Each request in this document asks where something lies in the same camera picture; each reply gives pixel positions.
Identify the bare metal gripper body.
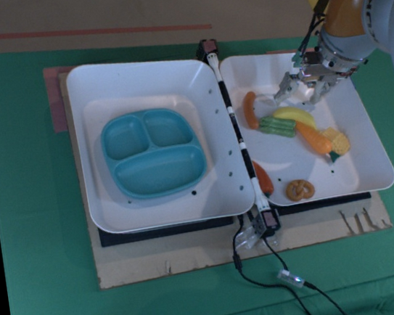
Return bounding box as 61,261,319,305
292,43,359,89

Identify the white rounded object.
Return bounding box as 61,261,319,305
284,83,316,108

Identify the yellow banana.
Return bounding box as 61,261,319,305
272,102,317,135

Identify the green beans bundle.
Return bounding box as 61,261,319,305
257,111,299,143

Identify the orange sausage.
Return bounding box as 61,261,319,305
240,90,263,132

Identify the orange carrot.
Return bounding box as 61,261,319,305
295,116,334,159

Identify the yellow corn cob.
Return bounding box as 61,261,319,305
321,124,353,165

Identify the white plastic tray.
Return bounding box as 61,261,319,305
218,34,394,213
63,41,258,240

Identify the black and white thin rod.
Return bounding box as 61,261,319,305
205,48,274,219

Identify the orange red pepper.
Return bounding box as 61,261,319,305
251,158,276,200

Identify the brown pretzel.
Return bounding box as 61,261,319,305
284,177,317,204

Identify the blue divided plate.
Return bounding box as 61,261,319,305
97,102,212,205

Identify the brown cardboard board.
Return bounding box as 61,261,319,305
42,20,394,294

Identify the black block with wires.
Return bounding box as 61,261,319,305
194,37,221,62
250,207,284,240

